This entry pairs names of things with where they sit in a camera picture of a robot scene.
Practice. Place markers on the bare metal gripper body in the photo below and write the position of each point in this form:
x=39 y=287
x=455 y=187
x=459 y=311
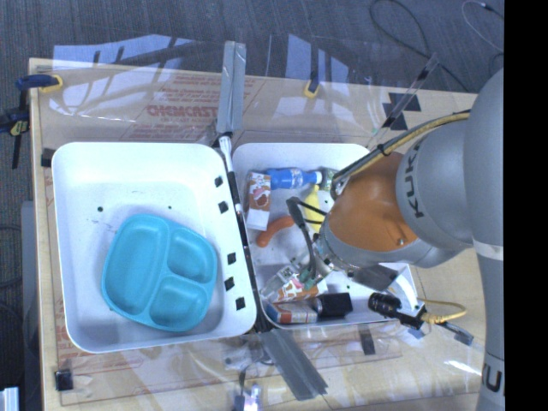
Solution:
x=374 y=277

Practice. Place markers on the yellow banana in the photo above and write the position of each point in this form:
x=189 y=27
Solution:
x=314 y=201

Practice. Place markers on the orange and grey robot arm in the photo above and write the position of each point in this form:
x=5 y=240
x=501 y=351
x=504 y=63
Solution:
x=445 y=195

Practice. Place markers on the brown and white carton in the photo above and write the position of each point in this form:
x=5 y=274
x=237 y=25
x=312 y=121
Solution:
x=259 y=199

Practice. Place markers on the orange blue white packet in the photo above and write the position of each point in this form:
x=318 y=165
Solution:
x=293 y=313

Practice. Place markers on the black cylinder on white bracket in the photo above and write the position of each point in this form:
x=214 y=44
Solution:
x=385 y=304

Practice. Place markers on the white plastic tray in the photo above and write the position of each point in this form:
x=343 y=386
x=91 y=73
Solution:
x=282 y=255
x=141 y=174

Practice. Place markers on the blue divided plate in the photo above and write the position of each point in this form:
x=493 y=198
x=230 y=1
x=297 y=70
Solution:
x=145 y=268

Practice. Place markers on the orange and white carton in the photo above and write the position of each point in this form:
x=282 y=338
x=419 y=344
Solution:
x=293 y=291

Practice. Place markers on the blue plastic bottle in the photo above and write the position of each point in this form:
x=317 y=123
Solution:
x=289 y=178

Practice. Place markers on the black box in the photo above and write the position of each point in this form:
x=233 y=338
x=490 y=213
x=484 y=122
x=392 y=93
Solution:
x=336 y=304

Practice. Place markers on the orange sausage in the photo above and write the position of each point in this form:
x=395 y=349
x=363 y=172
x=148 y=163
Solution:
x=274 y=229

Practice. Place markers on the brown cardboard board red print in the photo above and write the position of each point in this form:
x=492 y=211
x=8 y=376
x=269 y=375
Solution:
x=162 y=109

